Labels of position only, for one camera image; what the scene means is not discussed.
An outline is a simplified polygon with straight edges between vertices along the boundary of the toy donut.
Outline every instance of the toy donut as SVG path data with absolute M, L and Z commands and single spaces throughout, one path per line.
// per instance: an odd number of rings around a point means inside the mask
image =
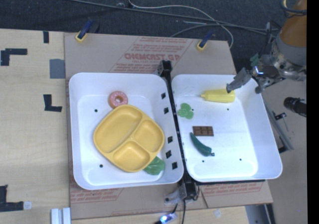
M 114 91 L 109 96 L 109 105 L 114 109 L 120 105 L 127 105 L 128 97 L 122 91 Z

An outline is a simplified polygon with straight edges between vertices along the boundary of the blue light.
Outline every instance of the blue light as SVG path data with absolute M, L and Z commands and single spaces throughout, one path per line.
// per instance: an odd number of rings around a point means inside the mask
M 166 220 L 167 220 L 167 216 L 166 216 L 166 215 L 164 215 L 164 216 L 160 219 L 161 222 L 165 222 Z

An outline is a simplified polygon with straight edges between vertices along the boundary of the green pepper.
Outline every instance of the green pepper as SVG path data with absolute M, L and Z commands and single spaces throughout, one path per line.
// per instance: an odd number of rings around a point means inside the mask
M 215 153 L 211 152 L 211 148 L 201 143 L 197 137 L 190 133 L 190 138 L 192 142 L 194 143 L 195 148 L 205 157 L 207 156 L 215 156 Z

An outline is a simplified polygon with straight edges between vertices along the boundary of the wire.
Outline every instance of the wire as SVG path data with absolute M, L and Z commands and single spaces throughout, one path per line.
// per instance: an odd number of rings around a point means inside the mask
M 117 9 L 117 10 L 126 10 L 126 11 L 131 11 L 131 12 L 141 12 L 141 13 L 155 14 L 155 15 L 161 15 L 161 16 L 179 17 L 179 18 L 187 18 L 187 19 L 200 20 L 200 21 L 210 21 L 211 22 L 211 19 L 208 19 L 208 18 L 201 18 L 201 17 L 173 14 L 173 13 L 166 13 L 166 12 L 156 12 L 156 11 L 149 11 L 149 10 L 142 10 L 142 9 L 131 9 L 131 8 L 125 8 L 125 7 L 115 6 L 115 5 L 96 3 L 96 2 L 91 2 L 91 1 L 84 1 L 84 0 L 65 0 L 65 1 L 71 1 L 71 2 L 81 3 L 81 4 L 106 7 L 106 8 Z M 231 23 L 227 23 L 227 22 L 223 22 L 223 21 L 218 21 L 218 20 L 215 20 L 214 22 L 218 22 L 219 24 L 226 25 L 226 26 L 237 27 L 240 29 L 253 31 L 256 33 L 261 33 L 262 31 L 265 31 L 262 28 L 252 28 L 252 27 L 240 26 L 240 25 L 235 25 L 235 24 L 231 24 Z M 174 35 L 178 35 L 178 34 L 181 34 L 185 31 L 192 30 L 192 29 L 202 27 L 202 26 L 205 27 L 205 26 L 208 26 L 208 24 L 187 28 L 183 31 L 180 31 L 180 32 L 174 34 Z
M 228 26 L 228 27 L 245 29 L 247 31 L 252 31 L 252 32 L 255 32 L 255 33 L 258 33 L 258 34 L 266 35 L 266 33 L 261 31 L 261 30 L 265 31 L 264 29 L 251 29 L 251 28 L 248 28 L 248 27 L 241 27 L 241 26 L 231 25 L 231 24 L 225 24 L 225 25 Z M 218 25 L 218 24 L 197 25 L 197 26 L 193 26 L 193 27 L 189 27 L 189 28 L 183 29 L 183 30 L 171 35 L 170 37 L 176 37 L 176 36 L 178 36 L 178 35 L 180 35 L 180 34 L 182 34 L 184 32 L 187 32 L 187 31 L 190 31 L 190 30 L 193 30 L 193 29 L 197 29 L 197 28 L 201 28 L 201 27 L 211 27 L 211 26 L 220 26 L 220 25 Z
M 186 212 L 186 201 L 185 201 L 185 199 L 184 199 L 183 201 L 184 201 L 184 210 L 183 210 L 183 218 L 182 218 L 182 220 L 181 220 L 181 224 L 184 224 L 185 212 Z
M 175 205 L 174 210 L 171 212 L 172 214 L 176 212 L 177 206 L 178 206 L 178 204 Z
M 170 4 L 170 5 L 162 5 L 162 6 L 145 7 L 145 6 L 135 5 L 134 3 L 132 3 L 131 0 L 128 0 L 128 1 L 129 1 L 130 5 L 132 5 L 133 7 L 139 8 L 139 9 L 161 9 L 161 8 L 168 8 L 168 7 L 183 7 L 183 8 L 193 9 L 193 10 L 196 10 L 196 11 L 202 13 L 203 15 L 205 15 L 208 18 L 210 18 L 211 20 L 216 21 L 213 17 L 209 16 L 204 11 L 202 11 L 202 10 L 200 10 L 198 8 L 192 7 L 192 6 L 180 5 L 180 4 Z M 230 35 L 231 43 L 229 45 L 229 48 L 231 48 L 233 46 L 233 43 L 234 43 L 234 37 L 233 37 L 232 33 L 227 28 L 225 28 L 223 25 L 220 25 L 220 26 L 223 29 L 225 29 L 227 31 L 227 33 Z

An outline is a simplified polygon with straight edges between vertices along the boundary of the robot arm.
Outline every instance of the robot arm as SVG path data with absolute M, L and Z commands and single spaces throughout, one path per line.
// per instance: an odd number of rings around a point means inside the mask
M 227 84 L 227 92 L 245 85 L 254 78 L 256 93 L 283 79 L 304 81 L 307 77 L 307 0 L 298 0 L 293 9 L 281 7 L 289 15 L 279 34 L 272 41 L 269 54 L 258 55 L 258 64 L 251 70 L 243 68 L 234 81 Z

